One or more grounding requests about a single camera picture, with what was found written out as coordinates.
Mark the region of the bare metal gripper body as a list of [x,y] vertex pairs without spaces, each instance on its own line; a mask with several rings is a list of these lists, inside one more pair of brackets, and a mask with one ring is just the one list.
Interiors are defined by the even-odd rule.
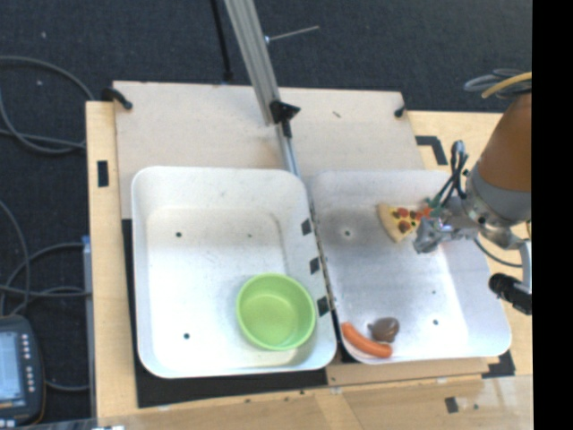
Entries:
[[503,250],[517,250],[525,243],[512,231],[517,222],[502,217],[480,197],[451,198],[440,221],[454,238],[481,236]]

